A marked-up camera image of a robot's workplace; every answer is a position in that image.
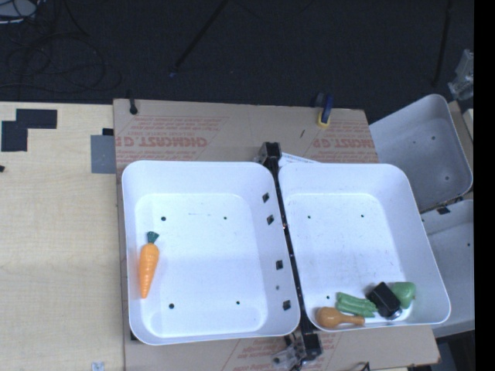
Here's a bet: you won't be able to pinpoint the black block with wires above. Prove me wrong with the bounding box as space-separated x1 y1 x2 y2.
258 141 282 166
301 332 324 362

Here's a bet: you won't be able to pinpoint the white plastic tray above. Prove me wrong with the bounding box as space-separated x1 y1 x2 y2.
277 162 452 333
121 159 302 347

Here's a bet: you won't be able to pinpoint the small black box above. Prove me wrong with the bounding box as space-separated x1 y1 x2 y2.
365 281 404 322

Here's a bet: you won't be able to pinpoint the tan toy chicken drumstick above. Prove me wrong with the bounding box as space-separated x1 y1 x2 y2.
315 306 367 330

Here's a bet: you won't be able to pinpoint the green toy beans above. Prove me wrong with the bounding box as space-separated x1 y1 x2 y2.
334 291 379 319

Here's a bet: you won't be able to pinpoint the green toy pear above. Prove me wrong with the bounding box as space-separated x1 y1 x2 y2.
389 281 418 310

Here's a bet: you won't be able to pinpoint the brown cardboard board red print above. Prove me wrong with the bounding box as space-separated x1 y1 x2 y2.
112 98 442 371

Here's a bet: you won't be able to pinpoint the orange toy carrot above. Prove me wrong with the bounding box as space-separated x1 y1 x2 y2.
138 230 162 300

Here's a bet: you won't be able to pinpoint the thin black rod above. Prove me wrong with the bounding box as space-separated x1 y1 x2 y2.
265 155 315 339

